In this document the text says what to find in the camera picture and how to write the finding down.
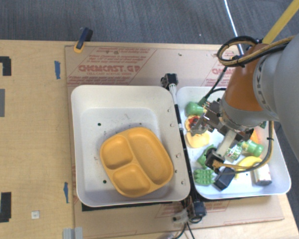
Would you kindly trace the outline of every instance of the black corner marker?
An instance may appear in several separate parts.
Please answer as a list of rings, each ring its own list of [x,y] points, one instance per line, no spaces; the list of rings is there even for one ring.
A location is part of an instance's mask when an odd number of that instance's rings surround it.
[[[2,75],[11,76],[11,59],[0,56],[0,63],[2,63]]]
[[[11,219],[11,192],[1,193],[0,223],[9,222]]]

